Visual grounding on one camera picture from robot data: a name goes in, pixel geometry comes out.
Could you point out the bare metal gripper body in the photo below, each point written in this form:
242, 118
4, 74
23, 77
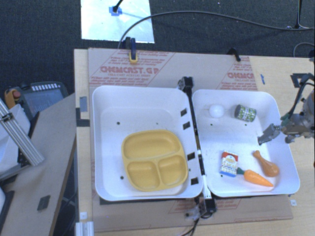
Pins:
299, 126

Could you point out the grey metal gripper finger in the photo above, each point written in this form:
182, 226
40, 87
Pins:
289, 139
268, 134

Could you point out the green and white can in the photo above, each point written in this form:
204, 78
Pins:
245, 113

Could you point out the white plastic tray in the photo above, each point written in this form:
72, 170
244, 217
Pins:
236, 139
137, 107

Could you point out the orange chicken drumstick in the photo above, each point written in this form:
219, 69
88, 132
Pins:
268, 167

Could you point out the orange carrot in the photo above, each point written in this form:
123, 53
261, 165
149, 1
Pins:
256, 178

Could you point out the red and white carton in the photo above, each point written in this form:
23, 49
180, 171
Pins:
229, 163

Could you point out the white ball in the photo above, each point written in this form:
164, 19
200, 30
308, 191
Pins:
216, 111

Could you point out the thin black and white rod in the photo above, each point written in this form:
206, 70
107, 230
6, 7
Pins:
197, 136

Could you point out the yellow divided plate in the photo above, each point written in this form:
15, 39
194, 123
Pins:
152, 144

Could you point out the brown cardboard board red print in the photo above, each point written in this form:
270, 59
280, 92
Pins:
172, 67

